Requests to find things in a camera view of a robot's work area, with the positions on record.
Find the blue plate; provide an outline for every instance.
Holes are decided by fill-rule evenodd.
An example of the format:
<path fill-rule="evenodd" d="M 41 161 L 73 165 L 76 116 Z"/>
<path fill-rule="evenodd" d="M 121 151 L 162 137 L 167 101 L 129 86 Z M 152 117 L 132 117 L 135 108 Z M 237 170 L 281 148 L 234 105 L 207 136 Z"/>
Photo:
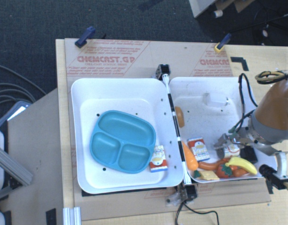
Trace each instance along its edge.
<path fill-rule="evenodd" d="M 139 173 L 149 164 L 156 141 L 153 126 L 133 115 L 110 110 L 100 115 L 90 140 L 93 158 L 107 167 Z"/>

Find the white tray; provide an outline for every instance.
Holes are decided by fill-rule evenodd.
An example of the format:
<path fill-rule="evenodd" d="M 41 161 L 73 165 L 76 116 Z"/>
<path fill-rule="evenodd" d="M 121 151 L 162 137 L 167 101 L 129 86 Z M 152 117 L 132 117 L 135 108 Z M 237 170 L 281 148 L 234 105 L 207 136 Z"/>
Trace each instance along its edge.
<path fill-rule="evenodd" d="M 187 139 L 203 137 L 210 159 L 206 162 L 213 163 L 219 160 L 213 145 L 223 133 L 227 133 L 242 117 L 242 106 L 239 94 L 237 77 L 176 77 L 170 81 L 170 90 L 175 106 L 179 106 L 184 115 L 185 125 L 179 128 L 181 139 L 187 144 Z M 228 104 L 223 106 L 209 106 L 206 103 L 208 94 L 214 97 L 228 98 Z M 243 96 L 246 112 L 255 109 L 250 100 L 246 81 L 243 79 Z M 262 164 L 267 164 L 277 169 L 274 156 L 267 156 L 255 149 L 258 162 L 257 170 Z M 226 180 L 242 180 L 261 178 L 257 175 L 245 175 L 238 178 L 220 180 L 201 180 L 194 178 L 194 172 L 188 171 L 190 177 L 199 183 L 218 182 Z"/>
<path fill-rule="evenodd" d="M 100 194 L 134 189 L 174 187 L 183 179 L 174 122 L 167 90 L 153 78 L 82 78 L 71 87 L 76 135 L 77 178 L 87 193 Z M 156 131 L 156 145 L 163 145 L 168 170 L 136 174 L 107 168 L 90 154 L 90 138 L 97 114 L 118 110 L 148 121 Z"/>

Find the black floor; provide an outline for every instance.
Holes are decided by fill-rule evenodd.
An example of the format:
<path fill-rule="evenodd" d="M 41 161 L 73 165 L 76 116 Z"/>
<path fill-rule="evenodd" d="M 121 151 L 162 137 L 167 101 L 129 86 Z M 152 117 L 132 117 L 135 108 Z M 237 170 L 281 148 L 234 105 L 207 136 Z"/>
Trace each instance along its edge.
<path fill-rule="evenodd" d="M 95 38 L 219 42 L 230 31 L 288 14 L 288 0 L 256 0 L 240 13 L 231 5 L 216 19 L 212 16 L 214 10 L 212 5 L 194 18 L 189 0 L 0 0 L 0 65 L 48 93 L 57 86 L 58 38 L 79 38 L 93 26 Z M 288 46 L 288 17 L 271 22 L 268 39 L 260 41 L 254 30 L 263 27 L 233 32 L 230 44 Z M 43 96 L 2 68 L 0 83 L 20 85 L 36 100 Z M 0 117 L 11 105 L 0 104 Z"/>

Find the banana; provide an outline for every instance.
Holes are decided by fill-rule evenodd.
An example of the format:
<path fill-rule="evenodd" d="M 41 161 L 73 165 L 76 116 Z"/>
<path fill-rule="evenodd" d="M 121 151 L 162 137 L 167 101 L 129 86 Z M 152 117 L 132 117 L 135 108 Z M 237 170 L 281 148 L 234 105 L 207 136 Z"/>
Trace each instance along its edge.
<path fill-rule="evenodd" d="M 234 165 L 241 167 L 254 175 L 258 173 L 256 167 L 250 161 L 247 161 L 246 159 L 241 157 L 231 157 L 231 159 L 227 163 L 225 163 L 225 165 L 226 166 Z"/>

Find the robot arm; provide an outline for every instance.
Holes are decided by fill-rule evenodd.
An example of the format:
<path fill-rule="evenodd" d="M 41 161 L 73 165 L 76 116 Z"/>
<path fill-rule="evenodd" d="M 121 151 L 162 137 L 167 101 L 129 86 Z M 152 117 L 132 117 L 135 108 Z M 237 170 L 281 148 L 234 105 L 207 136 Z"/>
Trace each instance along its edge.
<path fill-rule="evenodd" d="M 229 131 L 232 133 L 229 135 L 223 134 L 214 148 L 219 154 L 223 147 L 231 143 L 237 144 L 240 148 L 249 145 L 268 156 L 276 156 L 278 171 L 262 165 L 259 172 L 277 189 L 288 189 L 286 153 L 277 151 L 271 146 L 288 140 L 288 74 L 280 75 L 279 73 L 277 81 L 268 82 L 270 81 L 268 76 L 272 74 L 263 72 L 256 76 L 258 83 L 274 83 L 274 85 L 263 97 L 258 107 L 245 116 L 249 118 L 248 126 Z"/>

